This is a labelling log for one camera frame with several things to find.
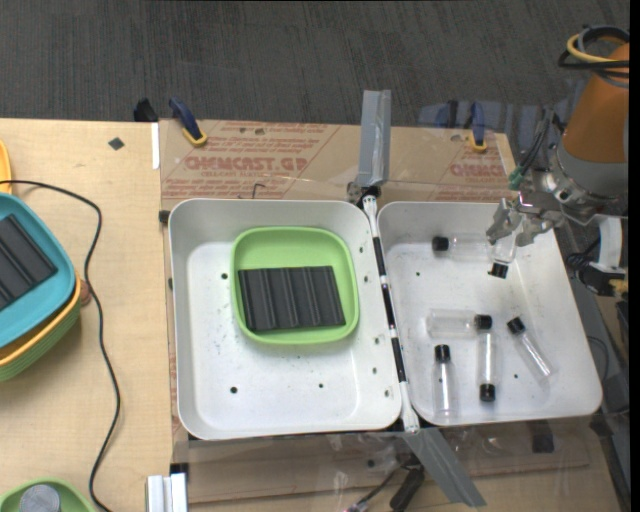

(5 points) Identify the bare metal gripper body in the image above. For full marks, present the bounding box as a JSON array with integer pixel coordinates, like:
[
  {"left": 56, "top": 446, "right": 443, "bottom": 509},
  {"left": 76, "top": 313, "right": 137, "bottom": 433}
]
[{"left": 517, "top": 167, "right": 624, "bottom": 227}]

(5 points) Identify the clear plastic bottle black cap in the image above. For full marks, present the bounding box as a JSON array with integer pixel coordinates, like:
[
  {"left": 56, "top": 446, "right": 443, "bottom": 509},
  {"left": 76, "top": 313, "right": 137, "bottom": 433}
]
[
  {"left": 432, "top": 344, "right": 460, "bottom": 419},
  {"left": 476, "top": 328, "right": 502, "bottom": 403},
  {"left": 506, "top": 316, "right": 554, "bottom": 380},
  {"left": 431, "top": 233, "right": 494, "bottom": 262},
  {"left": 487, "top": 234, "right": 519, "bottom": 280},
  {"left": 425, "top": 308, "right": 494, "bottom": 338}
]

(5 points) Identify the white plastic tray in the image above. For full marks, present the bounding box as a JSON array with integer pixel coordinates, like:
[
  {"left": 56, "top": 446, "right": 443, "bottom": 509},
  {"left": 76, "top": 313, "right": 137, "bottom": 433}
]
[
  {"left": 167, "top": 198, "right": 404, "bottom": 442},
  {"left": 375, "top": 201, "right": 604, "bottom": 428}
]

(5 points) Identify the thin black and white rod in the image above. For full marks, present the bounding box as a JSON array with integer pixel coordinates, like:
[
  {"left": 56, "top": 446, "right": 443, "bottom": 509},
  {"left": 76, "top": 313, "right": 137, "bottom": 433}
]
[{"left": 361, "top": 195, "right": 421, "bottom": 434}]

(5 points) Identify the green plate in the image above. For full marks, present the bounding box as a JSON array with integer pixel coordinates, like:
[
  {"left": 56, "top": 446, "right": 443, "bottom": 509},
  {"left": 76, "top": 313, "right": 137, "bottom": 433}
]
[
  {"left": 0, "top": 299, "right": 83, "bottom": 385},
  {"left": 0, "top": 477, "right": 97, "bottom": 512},
  {"left": 230, "top": 226, "right": 361, "bottom": 346}
]

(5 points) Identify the black ribbed rack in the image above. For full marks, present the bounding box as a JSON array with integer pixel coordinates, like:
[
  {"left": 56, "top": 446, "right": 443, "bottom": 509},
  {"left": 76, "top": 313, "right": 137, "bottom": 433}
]
[
  {"left": 236, "top": 265, "right": 348, "bottom": 333},
  {"left": 0, "top": 214, "right": 58, "bottom": 312}
]

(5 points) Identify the brown cardboard board red print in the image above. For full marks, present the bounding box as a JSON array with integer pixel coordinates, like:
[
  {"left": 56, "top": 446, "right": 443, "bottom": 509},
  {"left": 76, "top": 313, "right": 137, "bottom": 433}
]
[{"left": 158, "top": 118, "right": 592, "bottom": 504}]

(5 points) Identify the orange plate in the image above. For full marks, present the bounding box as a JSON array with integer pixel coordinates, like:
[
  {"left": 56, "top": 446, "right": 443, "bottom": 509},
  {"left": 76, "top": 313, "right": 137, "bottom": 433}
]
[{"left": 0, "top": 276, "right": 83, "bottom": 367}]

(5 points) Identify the blue plate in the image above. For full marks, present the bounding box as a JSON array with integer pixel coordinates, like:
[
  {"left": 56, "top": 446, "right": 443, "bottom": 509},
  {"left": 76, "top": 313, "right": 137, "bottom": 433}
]
[{"left": 0, "top": 192, "right": 78, "bottom": 349}]

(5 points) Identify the yellow plate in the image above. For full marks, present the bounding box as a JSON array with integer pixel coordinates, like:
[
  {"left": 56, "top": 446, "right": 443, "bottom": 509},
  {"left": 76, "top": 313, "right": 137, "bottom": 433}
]
[{"left": 0, "top": 139, "right": 13, "bottom": 196}]

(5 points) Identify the grey metal cylinder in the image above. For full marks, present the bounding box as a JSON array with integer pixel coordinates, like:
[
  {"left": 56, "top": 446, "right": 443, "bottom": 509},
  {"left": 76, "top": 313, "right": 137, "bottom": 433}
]
[{"left": 18, "top": 483, "right": 63, "bottom": 512}]

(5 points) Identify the black cylinder on white bracket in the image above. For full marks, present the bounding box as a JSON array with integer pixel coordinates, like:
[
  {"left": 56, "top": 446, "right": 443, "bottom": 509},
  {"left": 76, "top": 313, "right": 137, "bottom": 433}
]
[{"left": 574, "top": 216, "right": 627, "bottom": 297}]

